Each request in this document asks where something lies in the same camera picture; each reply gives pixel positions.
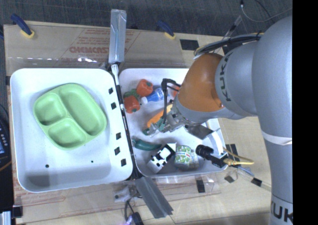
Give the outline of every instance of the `blue clamp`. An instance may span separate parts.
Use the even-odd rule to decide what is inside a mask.
[[[11,20],[16,23],[21,28],[21,33],[31,39],[34,36],[34,31],[32,31],[28,25],[24,22],[24,20],[19,17],[17,14],[13,13],[11,15]]]
[[[157,22],[157,26],[158,26],[158,27],[161,27],[161,28],[165,31],[164,34],[165,34],[165,36],[167,36],[169,39],[172,39],[172,40],[173,40],[173,39],[175,38],[175,34],[173,33],[171,27],[170,27],[167,23],[165,23],[165,22],[159,20],[159,21]]]

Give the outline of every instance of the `green divided plate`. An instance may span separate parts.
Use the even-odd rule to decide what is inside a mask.
[[[79,84],[61,85],[40,96],[33,105],[36,121],[58,148],[72,150],[101,134],[107,125],[104,112]]]

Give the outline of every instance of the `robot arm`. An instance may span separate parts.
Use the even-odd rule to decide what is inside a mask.
[[[270,224],[293,224],[292,17],[224,57],[199,56],[172,111],[194,125],[211,118],[258,116],[271,169]]]

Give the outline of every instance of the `black cable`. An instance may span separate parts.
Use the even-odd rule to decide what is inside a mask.
[[[165,121],[166,121],[166,118],[167,118],[167,99],[168,99],[167,88],[169,87],[169,88],[171,88],[173,90],[176,90],[175,88],[173,88],[171,86],[168,86],[167,83],[172,83],[172,84],[174,84],[174,85],[176,85],[178,87],[181,87],[180,84],[177,84],[177,82],[172,80],[172,79],[169,79],[169,78],[163,78],[162,79],[161,88],[162,88],[162,91],[163,91],[163,100],[164,100],[164,109],[163,109],[163,115],[162,115],[162,118],[163,118],[162,123],[163,124],[165,124]]]
[[[172,86],[167,85],[167,87],[169,87],[169,88],[172,89],[172,90],[175,90],[175,91],[179,92],[178,89],[175,89],[175,88],[173,88]]]
[[[235,43],[244,43],[244,42],[251,42],[251,41],[258,41],[260,38],[262,37],[262,35],[260,33],[257,34],[248,34],[248,35],[239,35],[239,36],[235,36],[233,38],[228,38],[222,41],[217,41],[205,46],[202,46],[200,48],[197,48],[194,51],[194,56],[199,56],[202,55],[204,53],[208,53],[210,51],[216,50],[220,47],[223,47],[225,45],[228,44],[235,44]]]
[[[125,202],[124,216],[125,216],[125,220],[126,220],[126,221],[128,220],[128,216],[127,216],[128,206],[129,206],[130,210],[133,212],[133,214],[135,213],[134,210],[133,210],[133,208],[131,207],[131,205],[130,205],[130,203],[129,203],[130,200],[131,200],[131,199],[129,199],[129,200],[127,200],[127,201]]]
[[[263,4],[260,3],[260,1],[258,1],[258,0],[254,0],[254,1],[257,2],[257,3],[264,9],[264,11],[267,13],[267,15],[268,15],[269,17],[271,17],[271,15],[270,15],[269,12],[267,11],[267,9],[263,6]],[[243,0],[240,0],[240,6],[242,7],[243,5],[244,5]]]

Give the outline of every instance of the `blue bottle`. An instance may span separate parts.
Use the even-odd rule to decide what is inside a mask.
[[[141,98],[142,104],[147,104],[150,101],[161,101],[164,98],[164,93],[161,86],[154,88],[153,92],[146,97]]]

